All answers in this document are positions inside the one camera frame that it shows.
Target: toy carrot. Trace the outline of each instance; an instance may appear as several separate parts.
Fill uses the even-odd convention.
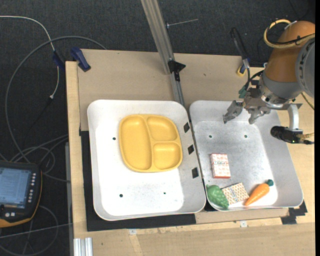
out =
[[[250,197],[247,199],[247,201],[244,203],[245,206],[248,206],[255,201],[259,200],[260,198],[264,197],[266,194],[269,193],[270,187],[274,185],[274,181],[272,179],[268,179],[266,183],[262,183],[258,185],[250,195]]]

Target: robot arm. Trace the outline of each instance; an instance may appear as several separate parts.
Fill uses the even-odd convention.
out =
[[[267,32],[278,23],[287,23],[288,26],[278,42],[271,42]],[[232,102],[223,115],[223,122],[237,117],[242,109],[250,114],[250,124],[269,114],[272,109],[286,110],[289,112],[290,126],[276,126],[271,129],[271,135],[289,143],[306,143],[308,140],[301,139],[303,131],[299,129],[298,108],[301,104],[290,101],[303,92],[315,97],[315,24],[279,20],[265,30],[264,41],[273,47],[273,51],[265,69],[256,74],[260,77],[258,84],[245,88],[243,102]]]

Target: white tray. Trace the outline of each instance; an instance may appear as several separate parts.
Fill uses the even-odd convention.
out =
[[[141,173],[122,160],[118,134],[121,119],[134,114],[162,115],[176,125],[183,159],[176,169]],[[206,193],[185,108],[174,101],[96,100],[88,109],[93,206],[105,220],[189,214],[201,211]]]
[[[224,124],[231,101],[196,101],[190,106],[190,118],[199,155],[205,185],[225,188],[243,183],[252,192],[258,184],[274,181],[270,192],[255,203],[244,206],[244,201],[231,204],[227,210],[214,205],[220,211],[261,208],[297,207],[303,201],[303,192],[286,142],[270,134],[273,126],[280,126],[278,114],[270,114],[249,124],[250,115],[242,113]],[[227,154],[231,178],[213,178],[210,154]]]

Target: black floor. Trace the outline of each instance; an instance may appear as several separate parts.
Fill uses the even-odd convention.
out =
[[[164,20],[171,24],[168,34],[175,53],[239,55],[230,36],[235,27],[252,66],[268,61],[272,49],[262,36],[271,22],[288,19],[315,23],[315,1],[311,0],[161,0],[159,4]],[[110,50],[157,51],[139,0],[1,1],[0,16],[37,20],[52,39],[82,36]],[[173,25],[190,20],[194,21]],[[280,33],[275,30],[270,36],[277,38]],[[53,49],[47,44],[26,58],[47,40],[43,28],[34,21],[0,17],[0,160],[26,161],[14,158],[19,150],[7,119],[21,150],[68,134],[63,72],[54,98],[49,98],[58,79]],[[100,49],[86,39],[60,39],[53,44],[65,60],[72,60],[70,49],[74,46]],[[27,156],[51,177],[43,177],[40,208],[33,221],[0,229],[0,256],[70,254],[67,183],[61,181],[66,180],[67,141],[62,137]],[[42,159],[53,146],[53,154]]]

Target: red and white box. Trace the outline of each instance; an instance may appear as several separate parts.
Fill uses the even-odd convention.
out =
[[[231,177],[227,154],[212,153],[210,160],[214,178],[229,179]]]

